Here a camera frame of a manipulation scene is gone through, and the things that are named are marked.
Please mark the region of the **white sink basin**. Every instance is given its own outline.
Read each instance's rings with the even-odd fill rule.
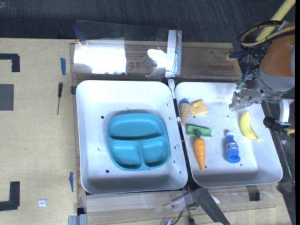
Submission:
[[[205,188],[246,186],[277,183],[283,171],[272,140],[270,130],[263,124],[265,118],[261,105],[252,105],[239,112],[229,109],[235,90],[234,83],[217,82],[182,82],[176,86],[178,101],[183,98],[193,103],[203,100],[207,114],[187,118],[182,128],[187,148],[187,155],[194,181]],[[260,142],[243,136],[240,130],[240,117],[245,111],[250,112],[250,125]],[[205,140],[204,171],[199,169],[194,152],[194,136],[186,134],[187,125],[210,128],[212,137]],[[239,146],[240,162],[231,164],[226,160],[226,132],[234,133]]]
[[[81,182],[91,194],[177,190],[188,180],[170,89],[161,82],[84,81],[76,89]],[[150,113],[167,130],[170,157],[158,168],[125,171],[112,161],[108,122],[120,114]]]

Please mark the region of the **white sticker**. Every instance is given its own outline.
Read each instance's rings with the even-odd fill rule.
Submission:
[[[39,201],[38,201],[38,206],[39,207],[45,207],[45,206],[47,206],[47,199],[39,199]]]

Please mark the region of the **blue tape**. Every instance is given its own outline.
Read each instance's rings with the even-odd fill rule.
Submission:
[[[189,104],[189,102],[188,102],[188,100],[187,100],[186,98],[182,99],[182,100],[179,102],[179,106],[180,106],[182,103],[188,103],[188,104]]]
[[[84,38],[82,32],[80,31],[80,29],[78,27],[72,25],[72,30],[78,37],[78,40],[81,42],[81,44],[86,45],[87,43],[86,43],[85,38]]]
[[[244,50],[238,51],[238,52],[233,52],[231,53],[228,57],[229,58],[241,58],[241,57],[246,57],[248,56],[248,53]]]
[[[66,60],[64,58],[60,58],[60,68],[63,75],[66,75]]]
[[[73,187],[73,173],[72,172],[70,172],[69,181],[70,181],[70,185],[71,185],[71,191],[74,192],[74,187]]]

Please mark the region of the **teal plate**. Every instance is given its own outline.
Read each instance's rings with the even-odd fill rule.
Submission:
[[[113,117],[106,130],[114,164],[126,171],[161,167],[170,157],[167,130],[160,118],[149,113]]]

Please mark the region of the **toy bottle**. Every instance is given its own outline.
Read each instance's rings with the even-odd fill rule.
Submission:
[[[226,141],[226,153],[227,153],[227,161],[229,163],[238,163],[240,161],[240,152],[237,143],[233,139],[233,133],[226,133],[227,141]]]

